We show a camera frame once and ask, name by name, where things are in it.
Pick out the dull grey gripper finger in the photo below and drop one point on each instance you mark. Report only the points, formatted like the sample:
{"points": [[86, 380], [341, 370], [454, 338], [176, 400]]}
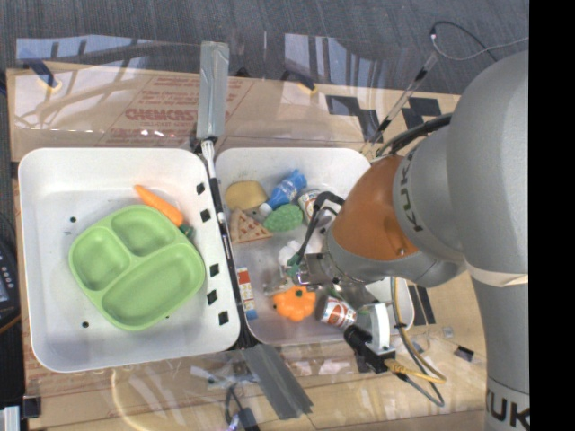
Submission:
{"points": [[277, 288], [289, 274]]}

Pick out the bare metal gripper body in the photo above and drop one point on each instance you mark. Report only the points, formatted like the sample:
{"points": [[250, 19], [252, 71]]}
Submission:
{"points": [[316, 268]]}

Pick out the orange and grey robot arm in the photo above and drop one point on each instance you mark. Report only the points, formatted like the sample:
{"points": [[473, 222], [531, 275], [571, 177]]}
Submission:
{"points": [[467, 182]]}

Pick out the white round object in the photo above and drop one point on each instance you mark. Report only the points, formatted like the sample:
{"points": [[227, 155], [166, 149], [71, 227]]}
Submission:
{"points": [[288, 252]]}

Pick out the red white and blue carton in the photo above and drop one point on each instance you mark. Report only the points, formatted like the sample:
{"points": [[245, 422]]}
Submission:
{"points": [[245, 292]]}

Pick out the white plastic tray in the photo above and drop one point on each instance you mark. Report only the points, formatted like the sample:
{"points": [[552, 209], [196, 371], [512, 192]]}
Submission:
{"points": [[54, 182], [265, 330]]}

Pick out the green broccoli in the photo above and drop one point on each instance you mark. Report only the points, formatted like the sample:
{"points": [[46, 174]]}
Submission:
{"points": [[283, 219]]}

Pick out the pizza slice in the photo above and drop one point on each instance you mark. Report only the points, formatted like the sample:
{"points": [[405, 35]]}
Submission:
{"points": [[245, 231]]}

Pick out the blue bottle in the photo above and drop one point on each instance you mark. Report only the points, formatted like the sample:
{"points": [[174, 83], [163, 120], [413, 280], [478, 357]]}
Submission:
{"points": [[287, 189]]}

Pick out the green divided plate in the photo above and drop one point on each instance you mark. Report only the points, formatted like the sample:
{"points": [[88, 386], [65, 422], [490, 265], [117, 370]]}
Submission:
{"points": [[135, 276]]}

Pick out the orange carrot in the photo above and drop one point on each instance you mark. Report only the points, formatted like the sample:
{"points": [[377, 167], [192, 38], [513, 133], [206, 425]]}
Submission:
{"points": [[159, 204]]}

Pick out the brown cardboard board red print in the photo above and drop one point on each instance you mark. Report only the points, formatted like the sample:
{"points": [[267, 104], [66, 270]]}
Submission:
{"points": [[278, 106]]}

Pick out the black cylinder on white bracket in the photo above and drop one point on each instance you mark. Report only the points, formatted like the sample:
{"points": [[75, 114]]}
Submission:
{"points": [[379, 326]]}

